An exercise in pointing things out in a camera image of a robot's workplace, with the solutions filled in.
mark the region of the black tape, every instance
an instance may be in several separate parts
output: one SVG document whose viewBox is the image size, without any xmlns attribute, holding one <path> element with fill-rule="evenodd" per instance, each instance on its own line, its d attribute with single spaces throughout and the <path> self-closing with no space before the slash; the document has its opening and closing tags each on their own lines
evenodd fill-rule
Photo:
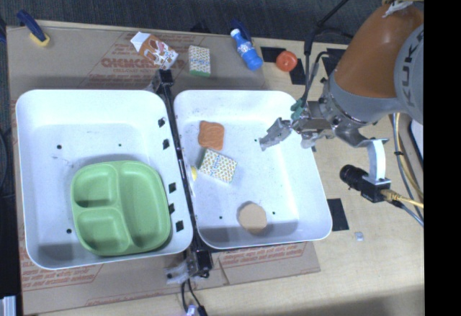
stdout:
<svg viewBox="0 0 461 316">
<path fill-rule="evenodd" d="M 326 201 L 328 202 L 328 207 L 330 207 L 331 219 L 333 220 L 331 231 L 349 230 L 349 224 L 347 223 L 341 199 L 327 199 Z"/>
<path fill-rule="evenodd" d="M 285 51 L 286 48 L 263 48 L 261 47 L 262 60 L 266 63 L 275 63 L 277 56 L 280 55 L 282 51 Z"/>
<path fill-rule="evenodd" d="M 295 68 L 290 71 L 290 78 L 292 84 L 305 84 L 305 71 L 301 59 L 297 60 Z"/>
</svg>

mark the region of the green plate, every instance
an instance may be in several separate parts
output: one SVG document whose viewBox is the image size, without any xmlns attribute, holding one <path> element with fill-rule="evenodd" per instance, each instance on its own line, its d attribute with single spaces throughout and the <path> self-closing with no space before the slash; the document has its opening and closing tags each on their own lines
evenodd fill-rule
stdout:
<svg viewBox="0 0 461 316">
<path fill-rule="evenodd" d="M 88 165 L 71 184 L 73 221 L 81 244 L 99 256 L 161 247 L 171 220 L 160 175 L 138 161 Z"/>
</svg>

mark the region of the patterned box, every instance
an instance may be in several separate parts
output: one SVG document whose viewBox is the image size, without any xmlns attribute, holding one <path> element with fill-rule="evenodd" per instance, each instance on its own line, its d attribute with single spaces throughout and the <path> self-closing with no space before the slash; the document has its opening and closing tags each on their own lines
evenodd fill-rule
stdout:
<svg viewBox="0 0 461 316">
<path fill-rule="evenodd" d="M 230 183 L 236 166 L 237 162 L 231 158 L 226 158 L 213 150 L 206 150 L 199 171 L 225 183 Z"/>
<path fill-rule="evenodd" d="M 149 33 L 138 32 L 131 39 L 131 43 L 136 51 L 149 59 L 156 68 L 170 69 L 178 57 L 178 53 L 173 48 Z"/>
<path fill-rule="evenodd" d="M 202 77 L 211 75 L 209 48 L 189 46 L 189 72 Z"/>
</svg>

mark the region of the hole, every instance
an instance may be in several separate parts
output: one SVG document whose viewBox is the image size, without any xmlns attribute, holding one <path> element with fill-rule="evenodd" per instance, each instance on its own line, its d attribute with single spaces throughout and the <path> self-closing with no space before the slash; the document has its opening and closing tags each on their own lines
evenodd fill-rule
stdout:
<svg viewBox="0 0 461 316">
<path fill-rule="evenodd" d="M 177 232 L 180 232 L 180 231 L 183 230 L 183 229 L 184 229 L 184 223 L 182 222 L 182 220 L 181 220 L 181 221 L 178 221 L 178 222 L 176 223 L 176 231 L 177 231 Z"/>
</svg>

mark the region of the cardboard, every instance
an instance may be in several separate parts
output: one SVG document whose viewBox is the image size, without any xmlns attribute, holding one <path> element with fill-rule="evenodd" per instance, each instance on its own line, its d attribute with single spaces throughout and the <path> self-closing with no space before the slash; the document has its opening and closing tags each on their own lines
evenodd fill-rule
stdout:
<svg viewBox="0 0 461 316">
<path fill-rule="evenodd" d="M 87 75 L 103 55 L 100 53 L 101 48 L 93 51 L 91 45 L 94 43 L 90 46 L 82 44 L 86 30 L 91 30 L 91 38 L 97 37 L 101 41 L 95 42 L 98 47 L 104 45 L 105 51 L 123 34 L 123 31 L 132 35 L 139 31 L 138 28 L 120 29 L 74 23 L 40 21 L 40 24 L 46 26 L 47 30 L 53 28 L 51 42 L 44 49 L 38 49 L 36 44 L 28 42 L 26 30 L 21 29 L 13 35 L 13 29 L 8 29 L 9 64 L 12 66 L 9 79 L 12 81 L 13 113 L 15 99 L 24 90 L 38 86 L 62 87 L 63 85 L 76 88 L 76 83 L 80 84 L 87 79 Z M 83 39 L 77 40 L 82 29 L 85 30 Z M 171 44 L 181 45 L 186 51 L 187 46 L 192 43 L 211 49 L 213 67 L 211 77 L 209 79 L 189 77 L 187 84 L 191 88 L 201 87 L 204 84 L 210 86 L 217 84 L 232 89 L 239 83 L 242 87 L 249 83 L 252 87 L 263 85 L 268 89 L 285 91 L 295 99 L 299 98 L 305 90 L 302 84 L 292 82 L 290 75 L 294 71 L 283 72 L 275 63 L 268 63 L 268 60 L 262 67 L 263 83 L 259 83 L 261 80 L 258 78 L 261 75 L 259 71 L 256 72 L 257 74 L 251 74 L 252 72 L 248 69 L 244 69 L 244 64 L 243 69 L 240 68 L 242 71 L 236 71 L 236 68 L 240 66 L 237 64 L 238 61 L 236 63 L 236 56 L 241 63 L 243 61 L 234 52 L 233 41 L 232 39 L 229 41 L 227 36 L 152 32 L 165 41 L 167 35 L 174 36 L 177 41 Z M 54 51 L 53 48 L 57 45 L 56 40 L 62 40 L 62 38 L 66 39 L 64 41 L 66 49 L 69 49 L 69 43 L 73 42 L 77 48 L 83 46 L 86 52 L 73 53 L 71 51 L 67 54 L 71 57 L 71 60 L 68 60 L 59 58 L 63 56 L 62 51 L 55 51 L 54 55 L 45 57 L 39 51 L 45 50 L 49 54 Z M 290 50 L 297 55 L 298 59 L 304 59 L 302 41 L 268 38 L 254 38 L 254 41 L 258 52 L 262 47 Z M 122 45 L 131 46 L 129 41 L 125 40 Z M 314 42 L 311 59 L 325 50 L 342 53 L 345 47 L 344 45 Z M 111 54 L 107 58 L 115 58 L 117 64 L 116 56 Z M 130 64 L 129 59 L 134 61 L 135 58 L 124 56 L 123 59 L 119 65 Z M 184 56 L 180 53 L 175 63 L 176 67 L 172 69 L 176 79 L 180 81 L 180 86 L 184 71 L 179 73 L 177 67 L 182 60 Z M 302 61 L 299 61 L 298 65 L 303 68 Z M 115 69 L 122 68 L 100 67 L 94 74 L 104 76 L 100 81 L 109 88 L 112 78 L 127 75 L 114 73 Z M 140 76 L 142 73 L 138 71 L 133 75 Z M 326 69 L 321 65 L 310 90 L 310 99 L 318 99 L 321 96 L 323 85 L 320 80 L 322 77 L 327 77 L 327 75 Z M 129 77 L 125 77 L 124 80 L 127 87 L 134 86 L 127 79 Z M 383 118 L 376 125 L 365 127 L 363 134 L 367 137 L 391 138 L 393 131 L 388 118 Z M 405 187 L 398 171 L 393 143 L 391 141 L 386 143 L 384 149 L 387 161 L 386 176 L 392 180 L 392 189 L 403 193 Z M 277 250 L 279 247 L 277 246 L 215 253 L 212 255 L 215 267 L 210 278 L 193 279 L 192 287 L 203 289 L 197 293 L 199 301 L 206 306 L 209 315 L 312 314 L 337 316 L 369 315 L 370 313 L 387 316 L 424 315 L 424 230 L 403 210 L 396 209 L 386 202 L 371 204 L 361 197 L 358 191 L 349 190 L 347 185 L 341 181 L 339 171 L 346 164 L 353 163 L 355 166 L 368 169 L 369 160 L 366 150 L 350 148 L 337 138 L 319 140 L 316 150 L 315 161 L 326 196 L 328 200 L 341 200 L 349 229 L 335 231 L 325 240 L 314 244 L 305 243 L 305 248 L 302 243 L 299 243 L 283 246 L 284 250 Z M 19 182 L 17 159 L 15 151 L 16 178 Z M 17 196 L 18 213 L 21 215 L 19 212 L 21 211 L 20 191 Z M 23 272 L 32 271 L 32 273 L 23 275 L 23 284 L 29 284 L 27 286 L 29 290 L 23 292 L 24 309 L 27 314 L 41 313 L 50 309 L 66 309 L 50 313 L 50 315 L 62 316 L 144 316 L 152 314 L 182 316 L 185 313 L 181 296 L 177 294 L 179 287 L 165 286 L 163 283 L 164 267 L 176 264 L 182 259 L 181 256 L 162 258 L 161 261 L 154 262 L 126 262 L 123 266 L 103 265 L 102 268 L 81 268 L 79 270 L 83 272 L 79 274 L 68 274 L 72 276 L 73 283 L 80 282 L 80 284 L 68 285 L 59 279 L 61 273 L 44 272 L 33 267 L 27 259 L 23 242 L 21 251 Z M 265 281 L 252 280 L 255 274 L 259 279 Z M 34 285 L 34 281 L 44 279 L 32 279 L 32 277 L 42 275 L 43 278 L 48 276 L 46 281 L 50 283 Z M 186 299 L 190 302 L 194 301 L 189 292 L 186 294 Z"/>
<path fill-rule="evenodd" d="M 130 43 L 137 29 L 38 22 L 50 35 L 46 48 L 31 41 L 25 27 L 8 28 L 7 32 L 24 313 L 33 315 L 179 292 L 179 284 L 166 283 L 164 269 L 180 263 L 182 254 L 57 271 L 36 266 L 27 255 L 14 116 L 18 97 L 31 89 L 144 89 L 156 71 Z M 252 72 L 242 64 L 230 37 L 155 33 L 179 54 L 171 67 L 175 95 L 184 89 L 266 88 L 262 70 Z M 210 77 L 194 77 L 184 71 L 188 69 L 190 45 L 210 49 L 215 58 Z M 320 271 L 312 243 L 217 252 L 212 259 L 210 277 L 196 279 L 198 289 Z"/>
</svg>

